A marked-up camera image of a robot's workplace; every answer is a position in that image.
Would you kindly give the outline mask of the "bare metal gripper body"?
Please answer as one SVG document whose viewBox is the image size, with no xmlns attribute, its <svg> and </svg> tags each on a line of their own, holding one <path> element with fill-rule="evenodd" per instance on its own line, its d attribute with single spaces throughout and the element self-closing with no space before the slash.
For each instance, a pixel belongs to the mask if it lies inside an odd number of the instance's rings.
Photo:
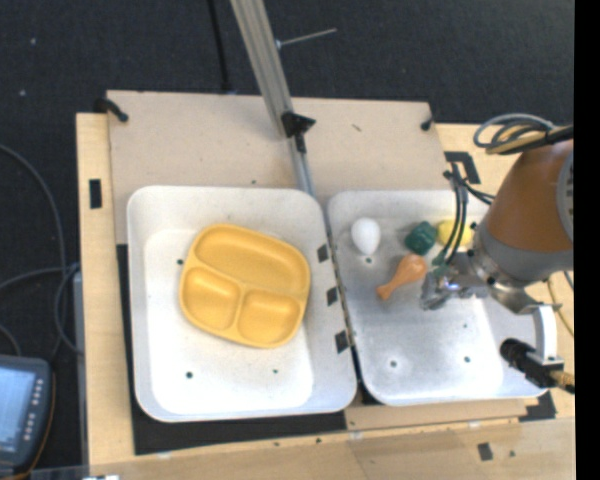
<svg viewBox="0 0 600 480">
<path fill-rule="evenodd" d="M 511 277 L 479 250 L 457 253 L 443 277 L 443 287 L 461 298 L 491 298 L 514 314 L 531 314 L 536 300 L 526 282 Z"/>
</svg>

